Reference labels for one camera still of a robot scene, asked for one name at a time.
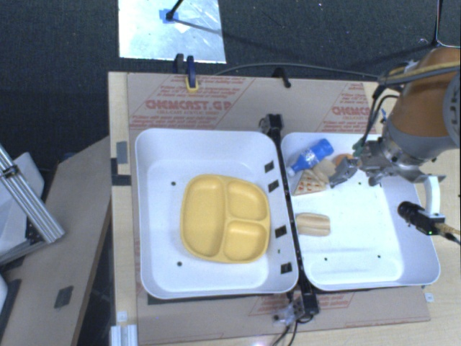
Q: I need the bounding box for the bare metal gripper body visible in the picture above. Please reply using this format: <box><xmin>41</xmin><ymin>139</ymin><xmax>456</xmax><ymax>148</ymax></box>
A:
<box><xmin>359</xmin><ymin>139</ymin><xmax>435</xmax><ymax>186</ymax></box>

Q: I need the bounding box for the orange round toy food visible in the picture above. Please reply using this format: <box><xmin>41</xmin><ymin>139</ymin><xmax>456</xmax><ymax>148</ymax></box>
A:
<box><xmin>333</xmin><ymin>153</ymin><xmax>357</xmax><ymax>167</ymax></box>

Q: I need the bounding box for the beige toy food piece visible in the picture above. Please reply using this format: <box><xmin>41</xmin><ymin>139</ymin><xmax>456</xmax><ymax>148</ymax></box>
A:
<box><xmin>312</xmin><ymin>158</ymin><xmax>340</xmax><ymax>186</ymax></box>

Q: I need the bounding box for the blue bottle with white cap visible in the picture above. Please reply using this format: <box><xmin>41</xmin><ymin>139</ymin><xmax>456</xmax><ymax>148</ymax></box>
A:
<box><xmin>285</xmin><ymin>138</ymin><xmax>336</xmax><ymax>178</ymax></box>

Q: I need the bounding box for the toy pizza slice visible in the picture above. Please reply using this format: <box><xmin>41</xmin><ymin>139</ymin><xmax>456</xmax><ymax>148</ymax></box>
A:
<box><xmin>290</xmin><ymin>169</ymin><xmax>331</xmax><ymax>197</ymax></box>

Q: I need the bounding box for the white plastic tray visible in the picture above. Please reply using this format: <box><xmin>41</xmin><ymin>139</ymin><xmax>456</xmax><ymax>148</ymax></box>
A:
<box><xmin>280</xmin><ymin>132</ymin><xmax>442</xmax><ymax>292</ymax></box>
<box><xmin>134</xmin><ymin>128</ymin><xmax>300</xmax><ymax>300</ymax></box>

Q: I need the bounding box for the thin black and white rod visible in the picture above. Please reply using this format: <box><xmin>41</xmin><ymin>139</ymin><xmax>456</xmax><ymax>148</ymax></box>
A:
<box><xmin>270</xmin><ymin>128</ymin><xmax>311</xmax><ymax>297</ymax></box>

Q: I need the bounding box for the tan toy hot dog bun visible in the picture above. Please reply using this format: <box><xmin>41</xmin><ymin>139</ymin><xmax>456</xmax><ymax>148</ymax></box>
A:
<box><xmin>295</xmin><ymin>212</ymin><xmax>332</xmax><ymax>238</ymax></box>

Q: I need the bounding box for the brown cardboard board red print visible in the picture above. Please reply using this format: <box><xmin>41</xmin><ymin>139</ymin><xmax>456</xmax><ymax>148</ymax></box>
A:
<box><xmin>125</xmin><ymin>72</ymin><xmax>431</xmax><ymax>346</ymax></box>

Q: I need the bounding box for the yellow divided plate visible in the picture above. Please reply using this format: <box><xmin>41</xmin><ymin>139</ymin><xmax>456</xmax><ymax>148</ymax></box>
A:
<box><xmin>179</xmin><ymin>173</ymin><xmax>272</xmax><ymax>265</ymax></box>

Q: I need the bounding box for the black cylinder on white bracket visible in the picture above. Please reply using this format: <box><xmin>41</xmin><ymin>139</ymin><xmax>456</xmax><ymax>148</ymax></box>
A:
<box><xmin>397</xmin><ymin>174</ymin><xmax>447</xmax><ymax>236</ymax></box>

